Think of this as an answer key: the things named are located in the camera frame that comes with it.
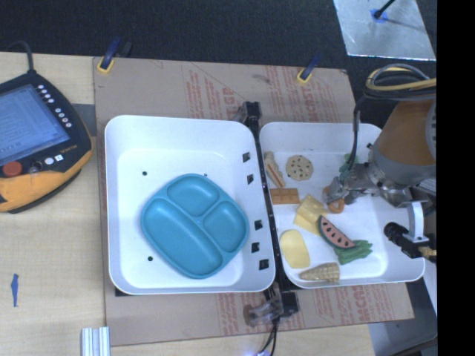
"blue plate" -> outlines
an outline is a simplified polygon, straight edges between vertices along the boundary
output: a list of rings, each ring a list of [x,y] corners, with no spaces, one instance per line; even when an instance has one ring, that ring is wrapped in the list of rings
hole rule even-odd
[[[199,174],[184,174],[163,186],[145,204],[140,225],[157,252],[191,278],[218,273],[249,235],[240,207]]]

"cardboard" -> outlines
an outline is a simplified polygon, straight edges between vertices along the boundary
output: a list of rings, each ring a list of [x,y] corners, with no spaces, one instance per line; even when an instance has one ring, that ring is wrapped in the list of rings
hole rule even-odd
[[[351,122],[355,101],[344,70],[316,68],[305,85],[299,67],[115,59],[109,73],[96,70],[99,192],[105,312],[111,345],[123,346],[268,332],[248,326],[243,311],[265,302],[262,293],[118,293],[108,273],[104,129],[121,114],[233,119],[245,101],[260,102],[262,122]],[[280,330],[348,326],[414,317],[404,283],[297,291],[299,312]]]

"emergency stop button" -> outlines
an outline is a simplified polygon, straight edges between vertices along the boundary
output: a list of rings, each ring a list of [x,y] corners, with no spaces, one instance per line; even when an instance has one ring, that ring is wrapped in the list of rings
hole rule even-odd
[[[20,175],[22,173],[23,168],[20,162],[12,161],[3,165],[1,170],[3,171],[3,174],[5,174],[7,178],[11,178],[11,177],[16,177]]]

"watermelon slice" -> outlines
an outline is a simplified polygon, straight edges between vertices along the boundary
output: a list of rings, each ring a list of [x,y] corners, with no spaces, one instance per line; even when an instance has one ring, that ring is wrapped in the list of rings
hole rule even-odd
[[[321,236],[328,242],[330,245],[335,248],[348,249],[353,248],[356,244],[351,241],[347,235],[341,232],[336,228],[326,217],[320,215],[317,220],[318,230],[321,233]]]

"table top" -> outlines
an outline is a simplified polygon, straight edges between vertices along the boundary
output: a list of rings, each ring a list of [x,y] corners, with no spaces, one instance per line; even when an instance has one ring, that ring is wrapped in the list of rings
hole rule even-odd
[[[92,57],[35,54],[34,62],[71,101],[94,104]],[[26,70],[23,53],[0,53],[0,83]],[[2,352],[80,355],[81,329],[106,326],[96,155],[61,194],[20,214],[0,214],[0,238]],[[115,346],[111,354],[254,355],[267,337]],[[275,355],[374,355],[367,325],[279,332],[277,339]]]

